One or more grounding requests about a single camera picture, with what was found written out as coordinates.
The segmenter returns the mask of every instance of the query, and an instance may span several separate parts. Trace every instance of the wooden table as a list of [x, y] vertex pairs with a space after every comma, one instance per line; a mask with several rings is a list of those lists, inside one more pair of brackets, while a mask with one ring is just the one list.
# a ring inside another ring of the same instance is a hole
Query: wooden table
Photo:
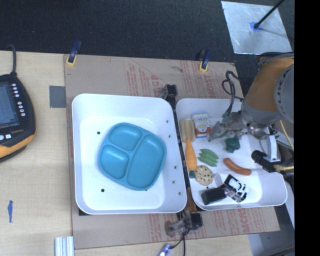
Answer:
[[[17, 52], [16, 72], [36, 112], [35, 139], [0, 163], [0, 255], [53, 256], [56, 237], [72, 236], [65, 108], [50, 108], [49, 87], [64, 86], [63, 54]], [[12, 52], [0, 51], [0, 75], [12, 71]], [[8, 205], [13, 201], [12, 222]], [[76, 256], [157, 255], [163, 242], [75, 250]], [[182, 243], [170, 256], [183, 255]], [[249, 256], [247, 235], [191, 239], [186, 255]]]

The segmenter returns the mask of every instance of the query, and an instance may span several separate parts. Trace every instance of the black rod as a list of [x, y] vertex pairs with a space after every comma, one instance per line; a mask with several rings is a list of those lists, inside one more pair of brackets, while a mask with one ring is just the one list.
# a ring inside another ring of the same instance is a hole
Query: black rod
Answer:
[[259, 27], [259, 25], [279, 6], [281, 5], [285, 0], [280, 0], [259, 22], [253, 25], [255, 29]]

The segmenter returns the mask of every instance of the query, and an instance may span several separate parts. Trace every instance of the gray tape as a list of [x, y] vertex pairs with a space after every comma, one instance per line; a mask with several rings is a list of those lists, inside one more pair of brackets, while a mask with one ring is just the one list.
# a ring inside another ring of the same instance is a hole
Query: gray tape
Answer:
[[49, 85], [50, 108], [66, 107], [66, 87]]

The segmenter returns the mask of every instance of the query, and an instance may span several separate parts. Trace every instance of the blue mark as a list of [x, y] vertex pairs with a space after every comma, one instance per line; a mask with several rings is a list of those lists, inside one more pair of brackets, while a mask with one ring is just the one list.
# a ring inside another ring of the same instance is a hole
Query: blue mark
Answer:
[[250, 23], [250, 28], [253, 30], [253, 32], [259, 32], [262, 28], [259, 25], [258, 28], [254, 28], [254, 25], [256, 24], [256, 22], [251, 22]]
[[9, 223], [12, 223], [13, 221], [12, 221], [12, 211], [13, 211], [13, 209], [14, 209], [14, 207], [13, 207], [13, 201], [9, 201], [9, 205], [8, 205], [8, 213], [9, 213]]

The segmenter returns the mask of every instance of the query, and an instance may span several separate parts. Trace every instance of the brown sausage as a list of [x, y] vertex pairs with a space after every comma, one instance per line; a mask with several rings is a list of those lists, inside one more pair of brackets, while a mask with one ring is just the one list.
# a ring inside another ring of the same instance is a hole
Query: brown sausage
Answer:
[[250, 175], [252, 171], [248, 168], [243, 168], [239, 165], [236, 165], [230, 158], [223, 159], [224, 164], [231, 169], [232, 171], [236, 172], [237, 174], [241, 175]]

